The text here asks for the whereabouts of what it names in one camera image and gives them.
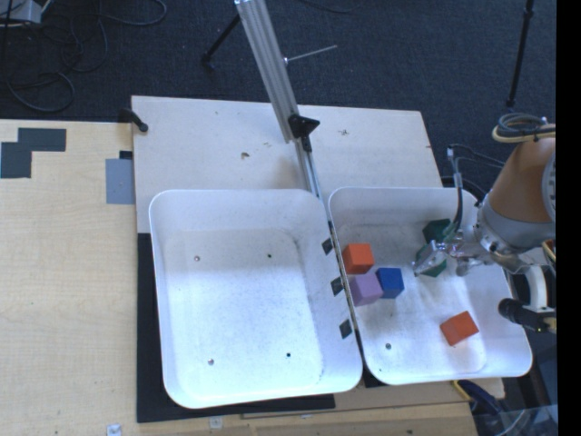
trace blue block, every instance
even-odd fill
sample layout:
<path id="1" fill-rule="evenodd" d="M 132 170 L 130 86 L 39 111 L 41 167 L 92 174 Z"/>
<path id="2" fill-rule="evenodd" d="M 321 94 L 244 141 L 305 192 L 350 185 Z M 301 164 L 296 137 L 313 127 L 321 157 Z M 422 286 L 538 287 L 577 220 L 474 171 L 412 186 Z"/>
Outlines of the blue block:
<path id="1" fill-rule="evenodd" d="M 383 299 L 395 299 L 405 289 L 400 268 L 378 268 L 375 274 L 383 289 Z"/>

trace wooden table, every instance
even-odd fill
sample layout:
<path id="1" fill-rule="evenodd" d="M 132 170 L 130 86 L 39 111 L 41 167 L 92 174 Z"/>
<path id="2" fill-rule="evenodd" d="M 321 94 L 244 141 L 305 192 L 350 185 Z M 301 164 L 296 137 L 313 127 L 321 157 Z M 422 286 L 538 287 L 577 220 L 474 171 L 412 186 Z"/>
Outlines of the wooden table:
<path id="1" fill-rule="evenodd" d="M 421 117 L 409 118 L 431 154 Z M 361 384 L 332 411 L 137 423 L 136 211 L 107 203 L 105 185 L 105 161 L 133 149 L 134 126 L 0 120 L 0 142 L 19 128 L 65 129 L 66 150 L 34 151 L 30 178 L 0 179 L 5 434 L 477 434 L 450 382 Z M 504 396 L 500 379 L 478 383 Z"/>

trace black mat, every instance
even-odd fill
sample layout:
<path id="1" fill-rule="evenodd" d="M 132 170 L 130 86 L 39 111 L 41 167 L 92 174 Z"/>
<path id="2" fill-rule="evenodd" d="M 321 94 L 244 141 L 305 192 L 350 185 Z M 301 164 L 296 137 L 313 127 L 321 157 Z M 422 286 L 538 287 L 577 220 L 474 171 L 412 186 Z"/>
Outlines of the black mat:
<path id="1" fill-rule="evenodd" d="M 192 410 L 176 404 L 163 387 L 162 356 L 155 295 L 152 238 L 137 236 L 137 421 L 182 420 L 266 411 L 314 411 L 335 408 L 332 394 L 257 401 L 237 405 Z"/>

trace black strip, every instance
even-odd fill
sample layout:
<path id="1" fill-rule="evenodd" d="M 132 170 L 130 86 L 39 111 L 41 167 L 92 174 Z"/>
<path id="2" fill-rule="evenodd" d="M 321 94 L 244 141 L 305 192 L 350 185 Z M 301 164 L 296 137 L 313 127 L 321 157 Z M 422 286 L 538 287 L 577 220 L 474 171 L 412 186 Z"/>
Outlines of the black strip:
<path id="1" fill-rule="evenodd" d="M 32 175 L 33 153 L 18 142 L 2 142 L 0 178 L 29 178 Z"/>
<path id="2" fill-rule="evenodd" d="M 353 329 L 351 328 L 351 322 L 349 321 L 349 319 L 345 320 L 342 324 L 340 324 L 339 329 L 341 330 L 341 338 L 343 339 L 345 339 L 353 332 Z"/>
<path id="3" fill-rule="evenodd" d="M 329 255 L 329 252 L 333 250 L 333 242 L 329 239 L 325 241 L 323 244 L 323 250 L 325 251 L 325 255 Z"/>
<path id="4" fill-rule="evenodd" d="M 33 152 L 64 152 L 66 129 L 18 128 L 18 142 Z"/>
<path id="5" fill-rule="evenodd" d="M 335 278 L 333 281 L 331 281 L 330 287 L 333 290 L 333 295 L 337 296 L 337 294 L 343 290 L 343 283 L 341 282 L 341 278 Z"/>
<path id="6" fill-rule="evenodd" d="M 137 235 L 137 422 L 184 420 L 239 413 L 314 411 L 335 408 L 332 394 L 258 401 L 208 409 L 186 409 L 163 387 L 162 353 L 155 294 L 152 238 Z"/>

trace light wood surface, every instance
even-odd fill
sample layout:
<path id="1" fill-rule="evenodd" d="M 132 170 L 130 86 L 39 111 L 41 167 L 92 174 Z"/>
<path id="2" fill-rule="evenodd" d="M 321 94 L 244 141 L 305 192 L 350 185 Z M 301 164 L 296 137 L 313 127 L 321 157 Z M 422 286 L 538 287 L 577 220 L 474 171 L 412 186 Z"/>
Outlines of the light wood surface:
<path id="1" fill-rule="evenodd" d="M 105 160 L 133 149 L 129 124 L 0 120 L 65 128 L 66 151 L 33 152 L 32 178 L 0 179 L 0 421 L 4 434 L 477 434 L 449 382 L 338 395 L 309 415 L 138 424 L 135 205 L 107 204 Z M 480 384 L 503 396 L 501 380 Z"/>

